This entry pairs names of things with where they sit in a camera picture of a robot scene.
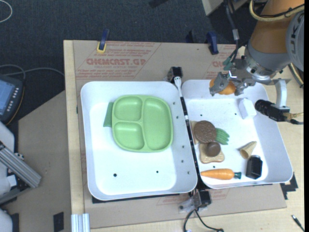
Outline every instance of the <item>green plate handle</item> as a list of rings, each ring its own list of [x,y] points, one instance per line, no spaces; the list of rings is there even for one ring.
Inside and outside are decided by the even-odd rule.
[[[108,103],[103,127],[112,127],[112,106],[113,105],[114,105],[114,102]]]

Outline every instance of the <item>wooden table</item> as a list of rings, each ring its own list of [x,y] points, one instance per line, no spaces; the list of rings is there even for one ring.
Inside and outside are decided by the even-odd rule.
[[[75,83],[74,49],[73,41],[64,41],[64,63],[66,77],[66,102],[68,118],[69,161],[70,161],[70,193],[72,214],[84,213],[83,183],[80,155],[80,141],[78,130],[78,115],[76,113],[77,96]],[[281,78],[290,78],[288,83],[287,106],[291,113],[303,112],[304,91],[286,68]],[[276,90],[265,87],[270,101],[276,100]],[[304,226],[304,127],[286,122],[279,123],[279,129],[287,148],[292,167],[297,180],[298,188],[288,193],[287,208],[266,210],[249,213],[239,213],[223,216],[205,217],[207,225],[215,228],[224,228],[227,232],[239,231],[301,231],[293,221],[295,215]],[[187,223],[187,229],[192,231],[206,231],[198,218],[192,218]],[[183,231],[183,220],[151,222],[136,225],[118,226],[110,228],[92,229],[94,232],[122,232],[122,231]]]

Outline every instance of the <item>blue clamp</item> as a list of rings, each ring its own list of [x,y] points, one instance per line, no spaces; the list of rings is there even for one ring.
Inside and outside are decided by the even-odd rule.
[[[99,52],[99,53],[104,53],[105,52],[105,50],[106,50],[106,41],[108,39],[109,34],[110,34],[110,30],[109,29],[104,29],[104,31],[102,33],[102,39],[98,43],[98,46],[97,46],[97,52]]]
[[[209,46],[209,50],[211,54],[215,55],[218,54],[218,47],[217,47],[217,36],[214,32],[210,31],[206,34],[206,41],[207,43],[211,44]]]

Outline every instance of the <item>orange object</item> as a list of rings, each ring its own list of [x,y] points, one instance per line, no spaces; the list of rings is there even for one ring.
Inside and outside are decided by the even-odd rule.
[[[261,15],[275,15],[305,3],[305,0],[269,0]],[[263,53],[286,53],[285,34],[293,16],[279,21],[258,21],[251,36],[252,47]]]
[[[213,179],[219,179],[219,180],[230,180],[232,178],[241,178],[241,172],[235,173],[233,170],[228,168],[222,168],[222,169],[211,169],[201,172],[202,176],[213,178]]]
[[[214,85],[214,79],[211,79],[209,86],[212,87]],[[234,94],[236,91],[236,87],[235,85],[229,81],[228,85],[226,86],[225,89],[223,89],[222,91],[219,92],[219,94],[221,95],[230,95],[230,94]]]

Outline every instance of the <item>cardboard sheet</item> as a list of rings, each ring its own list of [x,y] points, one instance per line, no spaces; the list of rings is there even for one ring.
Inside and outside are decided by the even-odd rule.
[[[41,177],[39,186],[5,205],[19,214],[19,229],[54,231],[54,219],[70,231],[70,172],[66,94],[61,92],[18,121],[18,151]]]
[[[97,44],[96,41],[73,41],[84,206],[85,212],[90,214],[91,228],[182,219],[186,213],[180,212],[178,206],[188,199],[188,194],[107,203],[92,202],[87,187],[80,91],[85,83],[95,80],[164,80],[172,66],[182,67],[183,82],[190,79],[212,79],[222,70],[222,62],[235,46],[220,44],[219,54],[212,55],[207,44],[107,41],[106,52],[98,54]],[[286,207],[279,184],[210,189],[210,193],[212,204],[200,213],[202,216]]]

